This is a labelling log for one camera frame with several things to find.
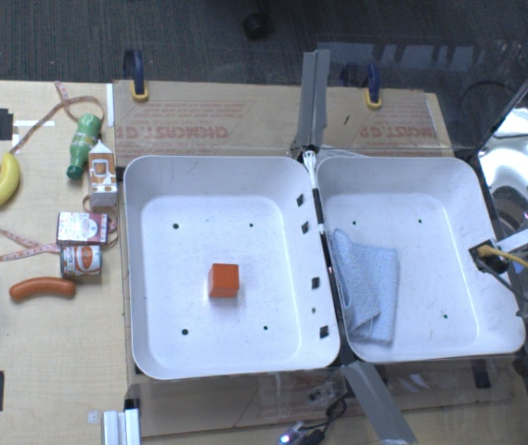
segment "measuring tape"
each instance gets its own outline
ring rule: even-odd
[[[24,135],[19,140],[19,142],[12,147],[12,149],[10,150],[10,153],[14,154],[15,152],[19,151],[20,148],[24,144],[26,144],[26,142],[31,138],[32,134],[34,134],[34,132],[36,132],[36,130],[39,129],[40,127],[43,127],[43,125],[61,108],[65,109],[65,111],[68,113],[70,118],[72,118],[74,121],[77,121],[76,117],[70,111],[70,105],[71,104],[76,104],[76,103],[79,103],[79,102],[93,102],[93,103],[97,104],[100,107],[100,109],[101,109],[101,113],[102,113],[101,118],[100,118],[101,122],[105,118],[105,111],[103,110],[103,107],[102,107],[100,101],[97,98],[95,98],[95,97],[93,97],[91,95],[83,95],[83,96],[80,96],[80,97],[74,97],[74,98],[70,99],[68,97],[68,91],[66,90],[66,87],[64,86],[63,83],[57,81],[57,82],[55,82],[55,85],[56,85],[56,88],[58,89],[58,94],[59,94],[59,98],[61,99],[61,101],[59,102],[59,104],[54,106],[47,113],[47,115],[45,115],[42,119],[37,121],[33,125],[33,127],[31,127],[31,129],[26,133],[26,135]],[[86,206],[84,204],[86,203],[86,201],[89,198],[90,198],[90,196],[86,195],[86,197],[84,197],[84,199],[83,199],[83,208],[87,212],[89,210],[86,208]],[[117,233],[117,225],[118,225],[117,216],[114,216],[112,218],[109,217],[109,234]],[[27,239],[27,238],[22,237],[20,235],[15,235],[13,233],[10,233],[6,229],[1,229],[0,228],[0,235],[4,235],[5,237],[7,237],[7,238],[13,240],[14,242],[16,242],[17,244],[25,247],[24,250],[19,250],[17,252],[12,252],[10,254],[1,255],[0,256],[0,262],[17,261],[19,259],[25,259],[27,257],[36,256],[38,254],[43,254],[45,252],[59,254],[60,251],[61,251],[60,246],[58,244],[56,244],[56,243],[53,243],[53,244],[41,244],[39,242],[32,241],[31,239]],[[112,239],[105,246],[105,248],[111,248],[112,246],[114,246],[117,243],[117,240],[118,240],[118,236],[116,236],[114,239]]]

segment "blue clamp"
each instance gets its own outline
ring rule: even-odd
[[[148,88],[144,81],[144,62],[142,52],[135,49],[126,49],[123,54],[123,78],[132,79],[132,98],[136,102],[148,100]]]
[[[367,87],[365,88],[365,104],[373,110],[381,107],[379,71],[373,63],[367,66]]]

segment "wooden table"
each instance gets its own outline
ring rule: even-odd
[[[71,97],[93,95],[107,107],[107,85],[66,83]],[[0,82],[0,108],[15,121],[37,121],[59,102],[53,83]],[[98,114],[93,105],[72,108]],[[75,123],[61,110],[55,126],[38,131],[18,154],[17,194],[0,208],[0,228],[52,243],[58,213],[83,210],[87,181],[66,177]],[[107,123],[104,142],[114,147]],[[12,147],[0,141],[0,158]],[[0,255],[19,250],[0,236]],[[122,410],[127,390],[122,243],[104,252],[102,274],[82,278],[73,299],[38,297],[15,303],[10,286],[37,276],[60,276],[58,255],[44,253],[0,263],[0,371],[5,375],[0,443],[98,444],[103,411]],[[522,379],[506,369],[512,398],[405,413],[420,443],[528,443],[528,397]],[[145,443],[272,445],[285,426],[156,437]],[[327,445],[377,443],[363,416],[332,425]]]

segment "can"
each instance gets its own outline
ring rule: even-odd
[[[100,274],[100,246],[66,246],[61,248],[60,257],[63,277]]]

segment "light blue object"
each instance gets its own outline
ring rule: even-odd
[[[330,248],[349,337],[391,342],[397,301],[397,251],[356,244],[341,229],[333,232]]]

